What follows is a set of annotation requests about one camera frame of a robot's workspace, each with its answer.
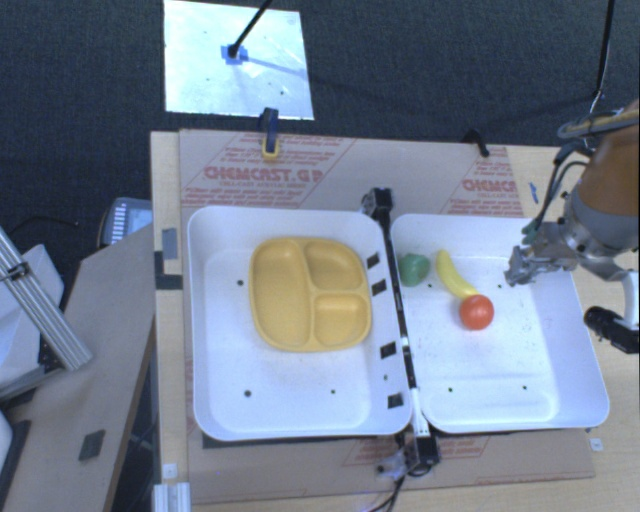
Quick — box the yellow banana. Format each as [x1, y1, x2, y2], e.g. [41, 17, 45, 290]
[434, 248, 479, 302]

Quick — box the thin black and white rod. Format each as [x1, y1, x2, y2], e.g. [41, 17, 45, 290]
[380, 212, 430, 437]

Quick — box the black cylinder on white bracket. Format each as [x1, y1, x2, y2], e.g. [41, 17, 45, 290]
[583, 269, 640, 355]

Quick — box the black block with thin wires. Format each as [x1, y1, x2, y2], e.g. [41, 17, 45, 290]
[403, 433, 443, 477]
[360, 187, 397, 220]

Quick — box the yellow divided plate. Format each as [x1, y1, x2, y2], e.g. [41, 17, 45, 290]
[248, 236, 374, 354]

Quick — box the brown cardboard board red print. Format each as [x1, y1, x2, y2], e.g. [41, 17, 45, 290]
[177, 128, 598, 506]

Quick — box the orange toy fruit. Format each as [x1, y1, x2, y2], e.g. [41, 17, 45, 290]
[458, 293, 496, 332]

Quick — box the green toy pepper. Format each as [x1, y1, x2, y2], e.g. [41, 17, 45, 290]
[397, 252, 432, 288]

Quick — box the white plastic tray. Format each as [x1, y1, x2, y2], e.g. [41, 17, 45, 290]
[389, 213, 612, 436]
[186, 205, 415, 443]

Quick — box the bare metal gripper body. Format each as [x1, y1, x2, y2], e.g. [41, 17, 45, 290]
[521, 221, 637, 283]

